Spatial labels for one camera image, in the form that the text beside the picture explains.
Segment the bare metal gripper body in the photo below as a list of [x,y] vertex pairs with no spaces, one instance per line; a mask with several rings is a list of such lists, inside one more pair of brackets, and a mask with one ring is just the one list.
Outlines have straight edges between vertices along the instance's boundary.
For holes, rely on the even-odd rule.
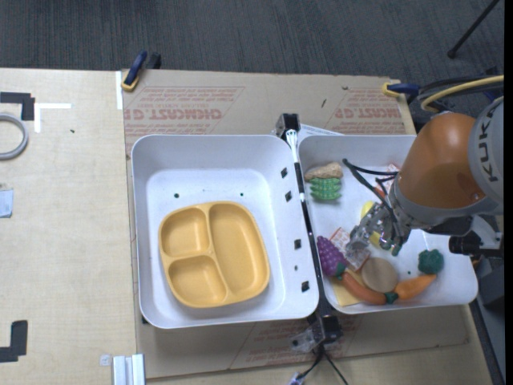
[[366,202],[361,208],[361,220],[358,225],[364,226],[371,235],[394,231],[398,238],[408,238],[408,228],[396,218],[390,207],[382,203]]

